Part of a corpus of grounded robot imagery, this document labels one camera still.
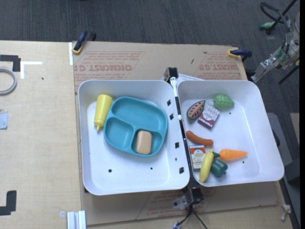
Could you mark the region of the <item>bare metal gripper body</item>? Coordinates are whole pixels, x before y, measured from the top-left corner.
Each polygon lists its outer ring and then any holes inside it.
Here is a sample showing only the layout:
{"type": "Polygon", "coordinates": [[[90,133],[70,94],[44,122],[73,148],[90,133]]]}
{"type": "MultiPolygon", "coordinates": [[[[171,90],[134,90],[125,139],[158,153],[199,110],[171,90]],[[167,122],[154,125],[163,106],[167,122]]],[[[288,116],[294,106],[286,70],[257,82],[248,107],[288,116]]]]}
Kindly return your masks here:
{"type": "Polygon", "coordinates": [[[291,31],[288,39],[286,40],[287,44],[282,55],[282,67],[287,68],[288,66],[293,65],[299,59],[299,32],[291,31]]]}

